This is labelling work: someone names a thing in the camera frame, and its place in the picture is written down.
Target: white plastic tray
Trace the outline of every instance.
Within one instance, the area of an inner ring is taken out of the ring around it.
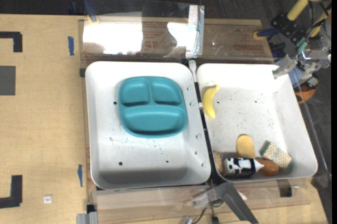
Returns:
[[[218,84],[213,105],[216,118],[206,116],[213,150],[233,157],[240,134],[252,137],[257,156],[266,141],[293,158],[277,177],[256,174],[246,181],[307,178],[318,168],[312,144],[288,75],[276,80],[275,65],[203,64],[197,69],[201,95]]]
[[[161,76],[182,90],[187,126],[178,135],[147,139],[127,133],[119,119],[125,79]],[[177,63],[95,62],[85,72],[91,174],[103,189],[200,184],[211,174],[191,71]]]

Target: yellow banana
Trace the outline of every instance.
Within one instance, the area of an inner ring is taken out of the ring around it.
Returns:
[[[202,96],[202,104],[204,106],[204,111],[207,116],[210,118],[215,118],[215,110],[213,107],[213,98],[215,92],[219,90],[220,86],[211,87],[206,90],[204,95]]]

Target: teal plate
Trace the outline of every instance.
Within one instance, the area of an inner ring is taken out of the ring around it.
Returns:
[[[164,138],[179,134],[187,124],[187,112],[179,86],[164,77],[125,80],[118,92],[123,128],[141,138]]]

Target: gray square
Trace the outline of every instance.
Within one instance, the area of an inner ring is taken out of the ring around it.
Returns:
[[[15,95],[15,66],[0,66],[0,95]]]

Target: wooden table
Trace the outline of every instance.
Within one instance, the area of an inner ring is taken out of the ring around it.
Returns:
[[[0,38],[0,65],[16,66],[15,96],[0,96],[0,197],[9,197],[12,175],[23,176],[23,202],[0,209],[0,223],[76,223],[76,214],[86,211],[79,20],[83,17],[0,15],[0,31],[23,34],[22,53],[13,52],[13,40]],[[74,38],[73,56],[69,36]],[[310,204],[253,213],[261,223],[326,223],[316,189],[308,189]],[[44,203],[48,194],[52,203]],[[237,221],[233,213],[220,214],[219,219]],[[211,223],[210,217],[200,223]]]

